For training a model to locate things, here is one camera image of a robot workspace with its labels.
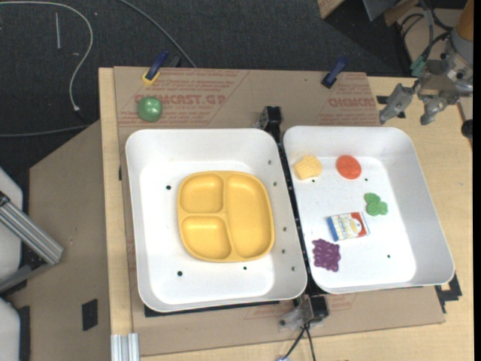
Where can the white plastic tray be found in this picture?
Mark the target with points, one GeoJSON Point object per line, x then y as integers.
{"type": "Point", "coordinates": [398, 239]}
{"type": "Point", "coordinates": [158, 239]}

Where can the green apple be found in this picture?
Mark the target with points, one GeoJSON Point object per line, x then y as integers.
{"type": "Point", "coordinates": [149, 110]}

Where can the yellow divided plate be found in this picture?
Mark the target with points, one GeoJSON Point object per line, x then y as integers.
{"type": "Point", "coordinates": [246, 216]}

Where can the orange round toy fruit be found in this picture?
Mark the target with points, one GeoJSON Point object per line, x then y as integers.
{"type": "Point", "coordinates": [348, 167]}

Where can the green toy broccoli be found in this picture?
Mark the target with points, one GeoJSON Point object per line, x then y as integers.
{"type": "Point", "coordinates": [374, 205]}

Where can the black cylinder on white bracket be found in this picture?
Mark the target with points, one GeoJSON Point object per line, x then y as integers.
{"type": "Point", "coordinates": [467, 129]}

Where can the purple grapes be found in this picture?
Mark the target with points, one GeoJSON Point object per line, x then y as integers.
{"type": "Point", "coordinates": [326, 255]}

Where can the white blue red carton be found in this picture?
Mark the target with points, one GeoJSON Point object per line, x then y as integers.
{"type": "Point", "coordinates": [348, 226]}

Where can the brown cardboard board red print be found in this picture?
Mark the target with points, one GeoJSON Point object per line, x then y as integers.
{"type": "Point", "coordinates": [233, 92]}

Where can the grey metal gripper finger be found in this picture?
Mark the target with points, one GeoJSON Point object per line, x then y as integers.
{"type": "Point", "coordinates": [396, 102]}
{"type": "Point", "coordinates": [432, 109]}

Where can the yellow toy fries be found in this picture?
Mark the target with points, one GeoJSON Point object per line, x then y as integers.
{"type": "Point", "coordinates": [307, 167]}

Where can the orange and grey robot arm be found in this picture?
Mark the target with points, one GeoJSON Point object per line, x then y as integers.
{"type": "Point", "coordinates": [466, 17]}

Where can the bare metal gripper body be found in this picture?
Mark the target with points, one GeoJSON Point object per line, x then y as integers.
{"type": "Point", "coordinates": [437, 81]}

